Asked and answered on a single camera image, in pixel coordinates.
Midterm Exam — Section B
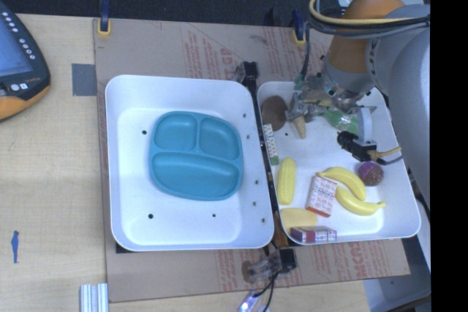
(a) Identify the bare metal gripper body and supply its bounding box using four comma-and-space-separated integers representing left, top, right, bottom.
302, 74, 369, 118

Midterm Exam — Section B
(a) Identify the tan ice cream cone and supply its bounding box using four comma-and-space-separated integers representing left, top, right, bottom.
292, 115, 309, 140

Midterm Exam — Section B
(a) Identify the green packet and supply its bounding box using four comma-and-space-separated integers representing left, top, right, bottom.
322, 109, 361, 137

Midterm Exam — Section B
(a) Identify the white plastic tray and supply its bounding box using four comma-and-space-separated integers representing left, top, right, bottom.
256, 80, 423, 246
105, 74, 276, 253

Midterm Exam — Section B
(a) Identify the green and white small carton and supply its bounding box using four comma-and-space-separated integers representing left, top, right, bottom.
262, 123, 281, 167

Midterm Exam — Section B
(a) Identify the yellow corn cob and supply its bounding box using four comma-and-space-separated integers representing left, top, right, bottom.
276, 156, 298, 206

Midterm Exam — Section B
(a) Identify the yellow banana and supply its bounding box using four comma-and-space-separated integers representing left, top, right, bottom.
335, 186, 387, 217
316, 166, 368, 202

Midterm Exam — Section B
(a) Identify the orange and white carton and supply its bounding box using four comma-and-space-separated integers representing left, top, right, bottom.
306, 174, 339, 218

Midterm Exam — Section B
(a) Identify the purple and brown round toy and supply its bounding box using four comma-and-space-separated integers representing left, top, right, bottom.
357, 161, 385, 188

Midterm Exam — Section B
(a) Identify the thin black rod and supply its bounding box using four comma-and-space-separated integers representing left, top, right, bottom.
246, 75, 290, 250

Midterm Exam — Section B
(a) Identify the blue divided plate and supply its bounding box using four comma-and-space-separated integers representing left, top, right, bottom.
148, 110, 244, 202

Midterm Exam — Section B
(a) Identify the red and white carton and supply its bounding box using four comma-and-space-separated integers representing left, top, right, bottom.
289, 225, 339, 244

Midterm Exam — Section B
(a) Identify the brown cardboard board red print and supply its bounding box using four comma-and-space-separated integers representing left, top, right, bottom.
93, 18, 412, 304

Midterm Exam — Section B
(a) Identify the black cylinder on white bracket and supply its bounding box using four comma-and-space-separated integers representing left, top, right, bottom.
336, 107, 380, 163

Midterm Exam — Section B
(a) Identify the black block with thin wires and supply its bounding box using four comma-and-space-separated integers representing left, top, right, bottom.
242, 248, 298, 283
233, 61, 261, 85

